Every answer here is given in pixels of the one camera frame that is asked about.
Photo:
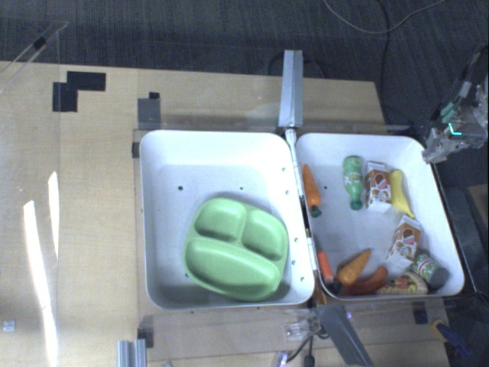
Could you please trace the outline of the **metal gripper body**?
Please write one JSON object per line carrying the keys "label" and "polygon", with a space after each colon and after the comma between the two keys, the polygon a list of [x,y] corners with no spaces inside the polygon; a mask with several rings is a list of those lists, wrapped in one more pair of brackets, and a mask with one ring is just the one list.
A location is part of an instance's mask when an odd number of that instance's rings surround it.
{"label": "metal gripper body", "polygon": [[443,146],[449,154],[482,147],[488,138],[487,92],[478,89],[473,99],[457,96],[442,110],[442,123]]}

